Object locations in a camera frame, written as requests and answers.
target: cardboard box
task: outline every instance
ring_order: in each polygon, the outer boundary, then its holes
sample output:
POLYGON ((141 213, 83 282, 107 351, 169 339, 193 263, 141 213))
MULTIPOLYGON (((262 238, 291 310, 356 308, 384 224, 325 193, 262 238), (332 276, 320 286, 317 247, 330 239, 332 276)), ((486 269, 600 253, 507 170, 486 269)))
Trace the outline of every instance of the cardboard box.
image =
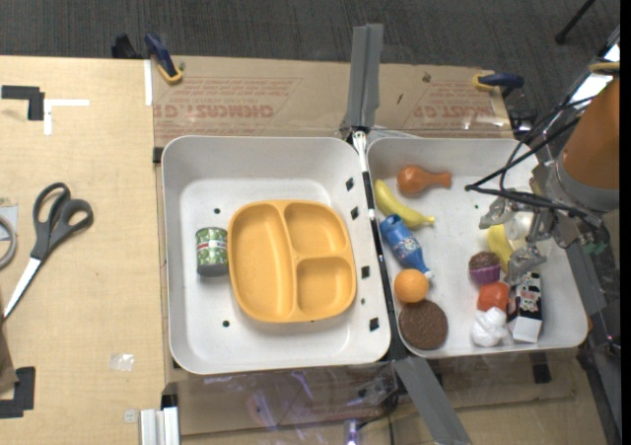
MULTIPOLYGON (((168 84, 152 63, 155 145, 184 135, 335 136, 350 64, 177 56, 182 81, 168 84)), ((417 136, 513 137, 499 87, 476 90, 479 68, 382 64, 375 126, 417 136)))
POLYGON ((536 343, 543 325, 541 275, 531 272, 509 293, 509 330, 515 341, 536 343))

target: scissors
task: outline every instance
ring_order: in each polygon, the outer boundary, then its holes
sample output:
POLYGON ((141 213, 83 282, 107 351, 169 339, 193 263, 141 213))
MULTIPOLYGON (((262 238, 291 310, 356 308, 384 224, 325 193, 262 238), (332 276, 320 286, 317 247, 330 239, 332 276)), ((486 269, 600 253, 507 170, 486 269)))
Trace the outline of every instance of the scissors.
POLYGON ((33 207, 33 221, 35 223, 35 246, 31 251, 31 258, 24 270, 22 277, 18 281, 15 291, 11 299, 7 303, 4 311, 4 318, 9 317, 18 301, 24 295, 27 287, 33 281, 35 274, 46 261, 50 253, 54 251, 59 244, 67 240, 71 235, 84 229, 89 228, 95 220, 94 213, 90 203, 83 199, 70 199, 70 189, 62 182, 49 185, 35 200, 33 207), (52 193, 60 190, 61 193, 54 200, 48 212, 48 218, 44 221, 39 220, 39 214, 43 204, 52 196, 52 193), (85 217, 74 224, 70 224, 70 219, 76 213, 84 213, 85 217))

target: white tray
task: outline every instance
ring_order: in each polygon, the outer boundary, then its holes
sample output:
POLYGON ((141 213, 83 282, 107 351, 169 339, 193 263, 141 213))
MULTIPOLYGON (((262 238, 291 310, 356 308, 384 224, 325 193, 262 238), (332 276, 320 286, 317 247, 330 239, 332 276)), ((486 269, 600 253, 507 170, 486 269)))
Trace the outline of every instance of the white tray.
MULTIPOLYGON (((514 342, 510 335, 495 347, 475 345, 469 336, 476 309, 478 288, 468 276, 468 260, 488 250, 486 231, 478 229, 480 216, 488 211, 495 196, 465 192, 473 184, 506 164, 517 142, 508 139, 431 139, 385 137, 374 141, 368 150, 371 179, 382 179, 405 204, 425 215, 434 215, 433 227, 413 234, 423 248, 427 266, 435 276, 427 298, 445 311, 449 333, 445 344, 436 350, 419 350, 404 341, 407 348, 423 357, 446 358, 493 352, 543 350, 574 347, 585 339, 588 323, 579 291, 565 251, 552 240, 539 245, 548 261, 538 268, 542 279, 543 326, 537 343, 514 342), (396 190, 396 175, 406 165, 418 165, 429 172, 452 173, 449 189, 426 189, 414 199, 396 190)), ((528 187, 534 157, 510 170, 506 186, 528 187)), ((489 182, 497 188, 499 181, 489 182)), ((385 217, 378 210, 379 220, 385 217)), ((402 270, 387 245, 385 259, 390 281, 402 270)), ((401 303, 395 299, 398 315, 401 303)))
POLYGON ((163 183, 171 352, 183 369, 209 375, 362 364, 386 354, 386 299, 350 145, 334 138, 183 136, 165 148, 163 183), (197 275, 196 231, 227 228, 241 206, 265 199, 320 201, 344 220, 357 273, 356 298, 344 313, 314 323, 261 323, 240 309, 229 276, 197 275), (363 267, 369 276, 362 277, 363 267), (371 330, 371 321, 379 327, 371 330))

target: cookie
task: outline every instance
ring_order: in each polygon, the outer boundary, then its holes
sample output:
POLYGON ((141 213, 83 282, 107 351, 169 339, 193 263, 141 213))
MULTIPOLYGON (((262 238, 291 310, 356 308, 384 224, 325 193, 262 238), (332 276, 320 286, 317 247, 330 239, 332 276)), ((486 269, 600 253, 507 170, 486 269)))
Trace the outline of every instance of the cookie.
POLYGON ((427 299, 406 303, 398 315, 398 325, 403 339, 421 350, 440 347, 449 329, 443 309, 427 299))

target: blue bottle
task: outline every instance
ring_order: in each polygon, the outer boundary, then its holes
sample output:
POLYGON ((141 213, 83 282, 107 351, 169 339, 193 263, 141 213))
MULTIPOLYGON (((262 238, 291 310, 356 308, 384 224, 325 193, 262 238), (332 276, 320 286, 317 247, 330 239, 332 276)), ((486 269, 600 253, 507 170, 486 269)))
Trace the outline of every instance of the blue bottle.
POLYGON ((432 278, 431 269, 423 261, 421 245, 403 224, 401 217, 396 214, 389 215, 379 227, 387 245, 403 267, 413 267, 424 273, 427 278, 432 278))

